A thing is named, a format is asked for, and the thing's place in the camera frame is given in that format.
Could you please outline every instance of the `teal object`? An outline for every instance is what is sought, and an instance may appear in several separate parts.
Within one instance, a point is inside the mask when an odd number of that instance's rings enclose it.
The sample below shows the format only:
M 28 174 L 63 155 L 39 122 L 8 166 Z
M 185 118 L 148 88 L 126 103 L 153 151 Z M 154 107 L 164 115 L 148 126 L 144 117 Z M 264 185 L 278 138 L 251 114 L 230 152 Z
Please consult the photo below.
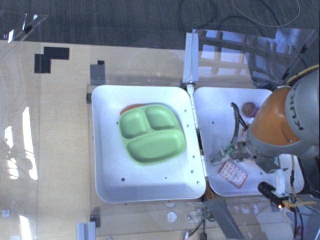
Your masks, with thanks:
M 187 146 L 177 117 L 162 104 L 127 110 L 120 116 L 118 126 L 127 153 L 140 165 L 154 165 L 172 159 Z

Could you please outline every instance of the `table surface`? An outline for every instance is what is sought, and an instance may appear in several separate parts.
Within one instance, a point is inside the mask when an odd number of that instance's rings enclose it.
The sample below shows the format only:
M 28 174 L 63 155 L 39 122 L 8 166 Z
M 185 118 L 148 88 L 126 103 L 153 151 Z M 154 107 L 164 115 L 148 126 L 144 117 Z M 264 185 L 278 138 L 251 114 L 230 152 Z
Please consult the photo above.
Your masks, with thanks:
M 35 54 L 43 54 L 44 47 L 69 48 L 69 59 L 51 59 L 51 73 L 36 74 Z M 21 216 L 29 219 L 32 236 L 36 233 L 39 240 L 76 239 L 77 223 L 89 221 L 89 215 L 94 208 L 90 167 L 90 122 L 86 101 L 88 86 L 91 83 L 90 65 L 104 61 L 107 82 L 116 79 L 125 83 L 130 81 L 128 76 L 138 75 L 143 76 L 143 80 L 147 82 L 157 78 L 179 84 L 184 68 L 184 55 L 183 50 L 25 41 L 2 60 L 0 73 L 6 75 L 4 79 L 8 78 L 11 82 L 1 84 L 6 84 L 6 97 L 13 97 L 16 104 L 13 108 L 15 114 L 8 121 L 17 122 L 26 107 L 29 108 L 38 177 L 32 182 L 21 175 L 17 179 L 8 175 L 1 177 L 0 197 L 4 201 L 0 202 L 0 208 L 10 210 L 10 216 L 0 217 L 0 232 L 4 233 L 1 233 L 1 240 L 21 239 L 14 238 L 22 234 L 19 226 L 23 224 Z M 4 122 L 0 121 L 0 124 L 1 131 L 7 128 L 4 127 L 7 125 Z M 33 189 L 35 196 L 30 195 Z M 257 238 L 264 236 L 265 239 L 283 239 L 287 234 L 292 236 L 291 225 L 283 216 L 272 212 L 269 203 L 263 200 L 257 201 L 260 203 L 257 208 L 256 201 L 246 200 L 247 208 L 250 207 L 248 212 L 243 207 L 242 211 L 235 209 L 233 213 L 237 221 L 243 222 L 239 227 L 246 238 L 250 235 Z M 233 207 L 239 207 L 241 210 L 244 202 L 240 202 L 240 206 L 235 204 Z M 112 205 L 105 203 L 102 203 L 101 207 L 106 209 L 105 214 L 112 216 L 110 219 L 114 220 L 111 223 L 112 227 L 115 227 L 115 234 L 112 235 L 114 240 L 179 239 L 182 229 L 193 229 L 197 225 L 195 222 L 187 222 L 187 209 L 184 209 L 187 205 L 190 205 L 190 210 L 195 209 L 197 203 L 178 202 L 174 207 L 168 207 L 167 204 L 148 204 L 149 209 L 145 204 L 128 204 L 129 208 L 123 204 L 119 208 L 122 212 L 113 210 Z M 175 209 L 179 216 L 177 224 L 173 222 L 169 230 L 167 224 L 159 225 L 160 221 L 167 219 L 167 213 Z M 257 211 L 269 219 L 258 218 Z M 208 223 L 206 227 L 210 239 L 226 239 L 216 222 Z M 97 229 L 100 235 L 98 240 L 105 240 L 111 236 L 110 231 L 104 229 Z M 195 234 L 190 239 L 198 239 L 198 236 Z

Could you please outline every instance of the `white cable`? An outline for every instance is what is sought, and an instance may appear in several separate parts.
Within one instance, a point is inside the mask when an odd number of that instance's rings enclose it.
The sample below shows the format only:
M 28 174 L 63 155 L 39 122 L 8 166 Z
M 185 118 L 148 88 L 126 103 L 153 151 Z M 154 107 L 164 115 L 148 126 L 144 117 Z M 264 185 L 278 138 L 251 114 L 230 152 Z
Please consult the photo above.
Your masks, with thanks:
M 283 25 L 265 25 L 265 24 L 263 24 L 263 23 L 260 23 L 260 22 L 258 22 L 258 21 L 256 21 L 256 20 L 254 20 L 253 18 L 250 18 L 249 16 L 245 15 L 242 11 L 240 11 L 240 10 L 237 8 L 237 6 L 235 5 L 234 0 L 231 0 L 231 2 L 232 2 L 233 7 L 234 7 L 239 13 L 241 13 L 244 17 L 246 17 L 246 18 L 248 18 L 249 20 L 253 21 L 254 23 L 257 23 L 257 24 L 259 24 L 259 25 L 261 25 L 261 26 L 264 26 L 264 27 L 270 27 L 270 28 L 285 27 L 285 26 L 289 25 L 290 23 L 294 22 L 294 21 L 299 17 L 299 15 L 300 15 L 300 4 L 299 4 L 298 0 L 296 0 L 296 4 L 298 5 L 298 14 L 297 14 L 297 16 L 296 16 L 293 20 L 291 20 L 291 21 L 289 21 L 288 23 L 283 24 Z

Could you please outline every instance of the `pink patterned box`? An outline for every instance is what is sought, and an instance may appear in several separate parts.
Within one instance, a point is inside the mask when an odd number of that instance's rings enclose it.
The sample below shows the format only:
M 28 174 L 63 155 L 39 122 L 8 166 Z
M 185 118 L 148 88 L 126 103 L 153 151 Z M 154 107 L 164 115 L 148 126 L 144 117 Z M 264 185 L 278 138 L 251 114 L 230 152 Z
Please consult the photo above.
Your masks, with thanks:
M 248 176 L 230 161 L 224 163 L 219 174 L 238 189 L 241 188 Z

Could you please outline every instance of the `green plate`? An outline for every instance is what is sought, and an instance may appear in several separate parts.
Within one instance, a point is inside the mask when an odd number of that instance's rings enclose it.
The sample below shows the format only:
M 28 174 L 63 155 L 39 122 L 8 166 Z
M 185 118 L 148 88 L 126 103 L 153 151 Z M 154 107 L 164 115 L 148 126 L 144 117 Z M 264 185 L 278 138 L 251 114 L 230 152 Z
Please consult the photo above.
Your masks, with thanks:
M 127 110 L 120 116 L 118 125 L 127 153 L 140 165 L 174 158 L 187 146 L 177 117 L 165 105 L 150 104 Z

